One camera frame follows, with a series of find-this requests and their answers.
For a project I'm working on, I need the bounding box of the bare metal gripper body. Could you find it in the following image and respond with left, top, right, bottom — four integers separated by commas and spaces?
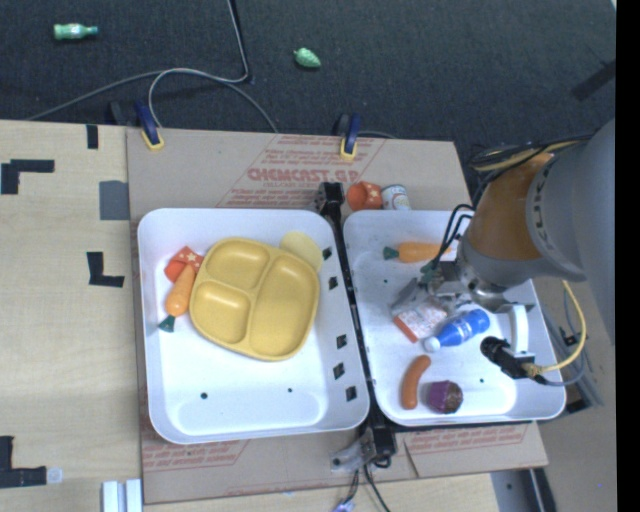
423, 259, 509, 308

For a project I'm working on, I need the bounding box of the blue bottle with white cap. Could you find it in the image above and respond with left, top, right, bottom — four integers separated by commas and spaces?
423, 308, 491, 354

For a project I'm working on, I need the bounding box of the orange and white carton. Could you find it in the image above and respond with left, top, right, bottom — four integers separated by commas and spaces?
392, 299, 450, 344

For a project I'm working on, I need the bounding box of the white plastic tray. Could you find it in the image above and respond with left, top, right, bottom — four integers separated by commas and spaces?
137, 207, 371, 445
342, 209, 568, 427

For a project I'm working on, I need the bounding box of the orange carrot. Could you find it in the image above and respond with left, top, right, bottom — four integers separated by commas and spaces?
158, 263, 197, 333
382, 241, 452, 264

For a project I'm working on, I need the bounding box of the orange sausage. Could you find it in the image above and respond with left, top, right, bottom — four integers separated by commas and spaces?
400, 355, 432, 411

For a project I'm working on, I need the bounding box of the white can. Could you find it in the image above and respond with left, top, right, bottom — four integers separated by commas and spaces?
380, 184, 413, 211

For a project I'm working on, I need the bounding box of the orange cup with star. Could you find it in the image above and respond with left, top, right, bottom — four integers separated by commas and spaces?
345, 180, 384, 212

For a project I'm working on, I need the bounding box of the pale yellow round chip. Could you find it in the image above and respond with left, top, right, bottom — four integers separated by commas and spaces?
278, 230, 325, 274

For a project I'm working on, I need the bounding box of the yellow divided plate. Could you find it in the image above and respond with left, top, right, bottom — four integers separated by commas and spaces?
188, 237, 321, 362

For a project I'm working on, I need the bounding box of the red packet with stars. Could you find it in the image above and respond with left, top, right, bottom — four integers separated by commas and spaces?
163, 245, 205, 284

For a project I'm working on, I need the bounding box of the brown cardboard board, red print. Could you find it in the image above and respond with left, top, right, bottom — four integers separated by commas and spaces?
124, 127, 550, 505

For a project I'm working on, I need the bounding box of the green bottle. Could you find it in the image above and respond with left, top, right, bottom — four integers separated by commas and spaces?
53, 22, 100, 41

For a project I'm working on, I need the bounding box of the black cylinder on white bracket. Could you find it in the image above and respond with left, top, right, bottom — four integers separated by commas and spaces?
479, 303, 537, 380

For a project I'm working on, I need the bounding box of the black block with thin wires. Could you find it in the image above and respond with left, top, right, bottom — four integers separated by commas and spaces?
368, 424, 399, 462
316, 181, 347, 217

